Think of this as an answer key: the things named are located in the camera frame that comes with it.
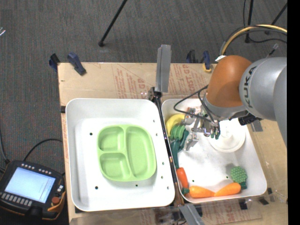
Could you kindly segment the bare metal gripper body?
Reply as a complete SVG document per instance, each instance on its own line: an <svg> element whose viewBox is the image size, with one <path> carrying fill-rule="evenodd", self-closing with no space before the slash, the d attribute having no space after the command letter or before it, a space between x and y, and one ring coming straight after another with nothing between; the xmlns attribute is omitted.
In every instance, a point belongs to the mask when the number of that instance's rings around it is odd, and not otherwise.
<svg viewBox="0 0 300 225"><path fill-rule="evenodd" d="M191 133L202 133L204 136L220 136L220 125L205 109L196 109L196 116L190 117L186 112L184 124L190 126Z"/></svg>

